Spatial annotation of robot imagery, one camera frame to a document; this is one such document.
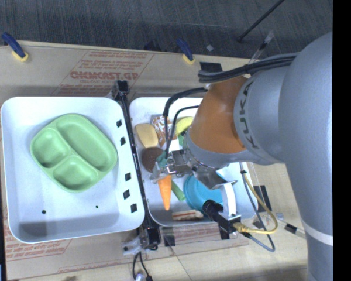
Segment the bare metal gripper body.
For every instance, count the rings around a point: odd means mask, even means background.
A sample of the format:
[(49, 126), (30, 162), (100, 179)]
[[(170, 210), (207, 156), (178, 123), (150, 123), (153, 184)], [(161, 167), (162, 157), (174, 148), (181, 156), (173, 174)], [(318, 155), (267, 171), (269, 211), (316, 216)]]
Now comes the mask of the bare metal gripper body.
[(176, 150), (169, 153), (168, 166), (174, 166), (177, 174), (193, 174), (195, 178), (209, 189), (226, 183), (218, 173), (217, 168), (208, 166), (197, 160), (189, 150)]

